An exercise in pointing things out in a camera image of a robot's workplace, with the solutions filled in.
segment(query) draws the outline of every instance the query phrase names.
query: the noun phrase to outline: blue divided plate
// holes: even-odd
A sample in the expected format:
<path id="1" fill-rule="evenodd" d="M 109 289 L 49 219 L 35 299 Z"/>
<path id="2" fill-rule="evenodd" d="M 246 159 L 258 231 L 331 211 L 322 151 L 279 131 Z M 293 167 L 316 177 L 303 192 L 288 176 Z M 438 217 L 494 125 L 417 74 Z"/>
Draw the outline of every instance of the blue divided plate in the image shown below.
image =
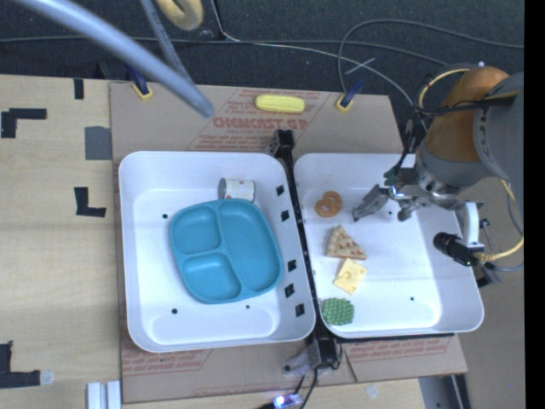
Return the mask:
<path id="1" fill-rule="evenodd" d="M 259 296 L 284 273 L 267 219 L 246 200 L 215 200 L 181 210 L 170 223 L 170 244 L 187 290 L 201 302 Z"/>

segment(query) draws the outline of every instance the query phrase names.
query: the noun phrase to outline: toy pizza slice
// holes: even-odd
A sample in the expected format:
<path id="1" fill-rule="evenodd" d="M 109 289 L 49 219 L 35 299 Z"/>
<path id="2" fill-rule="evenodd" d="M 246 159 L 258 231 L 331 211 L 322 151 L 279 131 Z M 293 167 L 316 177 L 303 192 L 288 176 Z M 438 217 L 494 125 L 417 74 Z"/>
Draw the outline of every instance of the toy pizza slice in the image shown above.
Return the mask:
<path id="1" fill-rule="evenodd" d="M 350 257 L 352 259 L 367 259 L 363 249 L 347 233 L 341 225 L 331 231 L 325 251 L 329 257 Z"/>

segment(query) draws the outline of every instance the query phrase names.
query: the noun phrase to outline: blue clamp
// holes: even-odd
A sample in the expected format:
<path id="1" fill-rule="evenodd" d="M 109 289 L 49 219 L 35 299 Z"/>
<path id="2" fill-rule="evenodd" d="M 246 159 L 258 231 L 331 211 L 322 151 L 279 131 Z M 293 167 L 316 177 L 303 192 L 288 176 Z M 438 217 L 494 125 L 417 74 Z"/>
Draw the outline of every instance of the blue clamp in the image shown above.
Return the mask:
<path id="1" fill-rule="evenodd" d="M 153 91 L 150 87 L 147 86 L 146 78 L 144 75 L 135 70 L 132 66 L 125 64 L 125 68 L 130 74 L 130 77 L 133 79 L 133 89 L 135 93 L 142 99 L 147 100 L 153 95 Z"/>
<path id="2" fill-rule="evenodd" d="M 353 97 L 356 94 L 359 94 L 363 86 L 363 79 L 360 79 L 355 84 L 353 84 L 347 91 L 347 93 L 345 95 L 342 95 L 335 104 L 337 111 L 346 112 L 348 109 L 350 109 L 350 106 L 353 104 Z"/>

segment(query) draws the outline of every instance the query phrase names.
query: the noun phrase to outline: yellow cheese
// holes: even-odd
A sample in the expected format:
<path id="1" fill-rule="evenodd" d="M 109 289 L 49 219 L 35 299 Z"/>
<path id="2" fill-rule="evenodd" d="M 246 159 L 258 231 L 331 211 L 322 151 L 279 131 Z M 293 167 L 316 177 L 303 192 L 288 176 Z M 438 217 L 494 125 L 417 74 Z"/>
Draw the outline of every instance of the yellow cheese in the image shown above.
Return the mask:
<path id="1" fill-rule="evenodd" d="M 364 278 L 365 273 L 367 273 L 367 270 L 364 267 L 347 258 L 337 271 L 333 285 L 352 295 Z"/>

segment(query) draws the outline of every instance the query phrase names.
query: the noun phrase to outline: black tape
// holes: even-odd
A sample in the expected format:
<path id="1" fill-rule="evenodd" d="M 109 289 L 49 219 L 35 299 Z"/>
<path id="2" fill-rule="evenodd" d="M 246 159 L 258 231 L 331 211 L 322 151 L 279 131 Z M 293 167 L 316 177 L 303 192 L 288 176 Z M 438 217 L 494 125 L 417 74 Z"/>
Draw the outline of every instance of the black tape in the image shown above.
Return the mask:
<path id="1" fill-rule="evenodd" d="M 47 109 L 11 107 L 8 112 L 2 112 L 0 138 L 15 138 L 18 119 L 46 119 L 47 117 Z"/>
<path id="2" fill-rule="evenodd" d="M 87 187 L 75 187 L 76 194 L 76 215 L 81 216 L 106 216 L 106 208 L 89 208 L 89 189 Z"/>
<path id="3" fill-rule="evenodd" d="M 112 160 L 112 138 L 109 129 L 101 126 L 85 128 L 85 159 Z"/>
<path id="4" fill-rule="evenodd" d="M 9 112 L 2 112 L 2 127 L 0 137 L 15 138 L 15 130 L 17 129 L 17 119 L 12 117 Z"/>
<path id="5" fill-rule="evenodd" d="M 75 78 L 74 79 L 74 98 L 76 100 L 83 100 L 85 97 L 85 92 L 83 90 L 83 79 Z"/>
<path id="6" fill-rule="evenodd" d="M 0 389 L 23 388 L 25 386 L 38 386 L 40 384 L 40 371 L 12 372 L 9 366 L 11 362 L 12 341 L 0 344 Z"/>
<path id="7" fill-rule="evenodd" d="M 15 119 L 46 119 L 48 110 L 41 108 L 11 107 L 9 114 Z"/>

